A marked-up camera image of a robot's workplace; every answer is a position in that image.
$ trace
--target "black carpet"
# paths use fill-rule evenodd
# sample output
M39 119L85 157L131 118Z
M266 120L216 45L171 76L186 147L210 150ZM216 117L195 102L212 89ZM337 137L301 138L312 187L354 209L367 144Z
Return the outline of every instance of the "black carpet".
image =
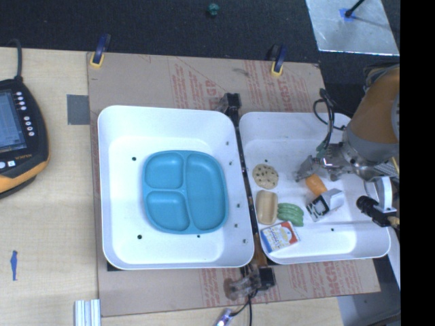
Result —
M381 0L400 49L400 0ZM220 10L207 13L210 3ZM93 51L102 33L108 52L263 60L274 44L285 61L319 63L343 113L364 95L363 68L395 56L319 52L305 0L0 0L0 45Z

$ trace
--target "gray tape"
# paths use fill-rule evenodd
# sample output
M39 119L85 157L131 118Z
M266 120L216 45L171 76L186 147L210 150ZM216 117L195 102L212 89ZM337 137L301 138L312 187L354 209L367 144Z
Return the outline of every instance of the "gray tape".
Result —
M89 124L89 97L67 94L68 125Z

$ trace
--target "metal bracket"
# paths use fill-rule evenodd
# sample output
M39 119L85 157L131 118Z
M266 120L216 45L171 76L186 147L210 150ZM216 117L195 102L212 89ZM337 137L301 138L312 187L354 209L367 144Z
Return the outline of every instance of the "metal bracket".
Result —
M74 326L100 326L100 300L74 302Z
M370 198L378 202L375 208L382 213L397 211L393 206L393 187L390 177L379 177L373 182L364 182L364 188Z

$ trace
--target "blue plate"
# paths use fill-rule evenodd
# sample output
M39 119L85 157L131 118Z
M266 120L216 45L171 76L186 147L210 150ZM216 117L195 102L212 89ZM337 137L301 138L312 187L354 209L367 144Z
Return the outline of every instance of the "blue plate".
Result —
M212 232L228 217L224 173L219 162L206 153L152 154L143 165L142 188L145 214L163 232Z

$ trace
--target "handheld device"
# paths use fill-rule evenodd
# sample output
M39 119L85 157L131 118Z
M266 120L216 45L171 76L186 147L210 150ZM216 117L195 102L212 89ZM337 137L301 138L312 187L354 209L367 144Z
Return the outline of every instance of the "handheld device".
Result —
M21 77L22 52L13 79L0 81L0 198L30 184L48 164L50 146L44 117Z

